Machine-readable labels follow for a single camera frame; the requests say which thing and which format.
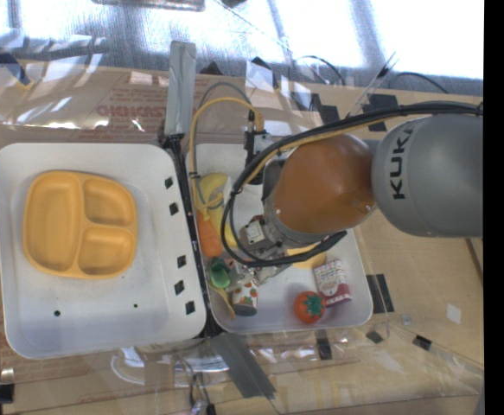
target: red tomato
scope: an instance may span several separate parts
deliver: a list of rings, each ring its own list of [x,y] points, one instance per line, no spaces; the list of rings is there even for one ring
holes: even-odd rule
[[[300,292],[294,300],[294,313],[307,324],[318,321],[326,309],[326,300],[312,290]]]

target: yellow divided plate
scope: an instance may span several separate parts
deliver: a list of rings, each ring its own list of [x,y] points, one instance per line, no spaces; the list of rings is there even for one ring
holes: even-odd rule
[[[137,250],[137,206],[131,192],[103,176],[51,170],[29,187],[23,250],[41,271],[74,278],[111,278]]]

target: small box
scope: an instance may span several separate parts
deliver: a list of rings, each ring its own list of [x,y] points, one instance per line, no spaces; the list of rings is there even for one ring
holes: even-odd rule
[[[319,293],[327,301],[327,307],[352,299],[346,273],[339,259],[313,269]]]

